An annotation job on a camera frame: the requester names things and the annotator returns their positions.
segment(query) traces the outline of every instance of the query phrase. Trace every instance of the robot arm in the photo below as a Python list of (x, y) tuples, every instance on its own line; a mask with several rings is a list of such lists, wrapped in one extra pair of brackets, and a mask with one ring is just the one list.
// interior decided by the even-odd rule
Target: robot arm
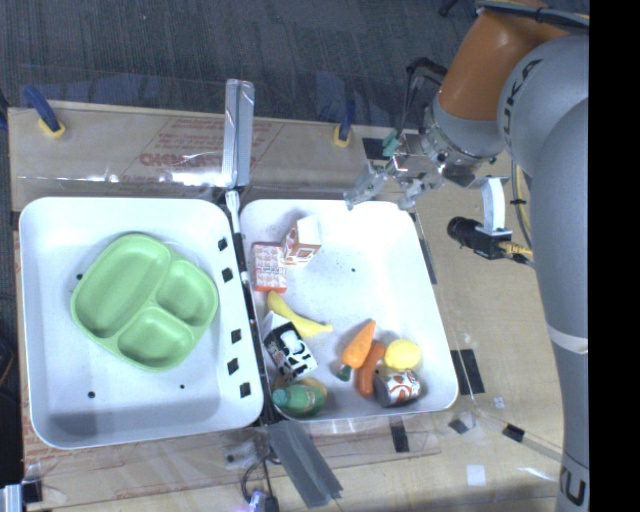
[[(536, 275), (563, 399), (556, 510), (587, 511), (589, 36), (541, 23), (546, 6), (537, 0), (484, 4), (499, 8), (481, 10), (424, 129), (402, 135), (389, 161), (370, 166), (345, 200), (353, 207), (391, 179), (405, 191), (399, 206), (407, 209), (445, 179), (469, 186), (502, 150), (528, 175)], [(514, 14), (518, 8), (526, 15)]]

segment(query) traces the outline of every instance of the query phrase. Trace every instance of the toy banana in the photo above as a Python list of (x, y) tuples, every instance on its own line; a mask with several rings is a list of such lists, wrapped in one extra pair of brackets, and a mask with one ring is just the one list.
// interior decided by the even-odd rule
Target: toy banana
[(331, 324), (321, 324), (309, 318), (295, 313), (280, 296), (279, 293), (271, 290), (267, 294), (267, 306), (276, 315), (280, 315), (289, 320), (303, 338), (310, 338), (321, 332), (330, 332), (333, 330)]

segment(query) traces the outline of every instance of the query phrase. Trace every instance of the divided green plate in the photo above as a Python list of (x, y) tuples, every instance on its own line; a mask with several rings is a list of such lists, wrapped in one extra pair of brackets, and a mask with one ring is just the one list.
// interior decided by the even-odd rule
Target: divided green plate
[(164, 371), (189, 355), (218, 305), (209, 275), (156, 238), (133, 233), (110, 244), (82, 276), (71, 316), (122, 360)]

